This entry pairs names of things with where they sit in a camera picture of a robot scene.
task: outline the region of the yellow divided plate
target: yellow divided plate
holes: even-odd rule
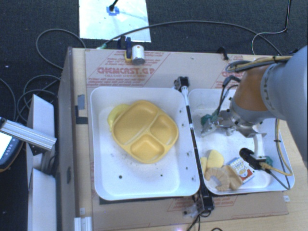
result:
[[[179,136],[176,123],[149,101],[137,101],[113,122],[112,136],[119,146],[138,161],[159,161]]]

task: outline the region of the dark floor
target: dark floor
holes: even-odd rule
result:
[[[209,20],[245,26],[256,32],[284,28],[288,0],[146,0],[149,23],[177,20]],[[282,54],[307,45],[308,0],[292,0],[286,33],[267,35]],[[36,52],[37,36],[49,28],[79,32],[78,0],[0,0],[0,78],[18,99],[28,80],[41,75],[60,76],[61,71],[44,62]],[[146,50],[215,52],[224,46],[229,53],[252,54],[254,34],[246,30],[213,24],[181,24],[151,29],[152,43]],[[85,40],[96,48],[103,40]],[[81,47],[73,37],[60,32],[46,34],[41,52],[62,65],[68,46]],[[264,40],[255,41],[257,54],[277,54]],[[52,79],[34,81],[41,89]],[[13,100],[0,83],[0,116],[13,119]],[[21,151],[10,170],[0,173],[0,230],[24,231],[27,225],[26,155]]]

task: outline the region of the blue tape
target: blue tape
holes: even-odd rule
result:
[[[115,7],[113,11],[110,11],[109,6],[106,7],[107,13],[111,16],[115,16],[117,14],[120,14],[120,10],[118,7]]]

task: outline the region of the metal cylinder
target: metal cylinder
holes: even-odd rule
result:
[[[144,48],[142,45],[132,47],[132,62],[134,65],[142,65],[145,63]]]

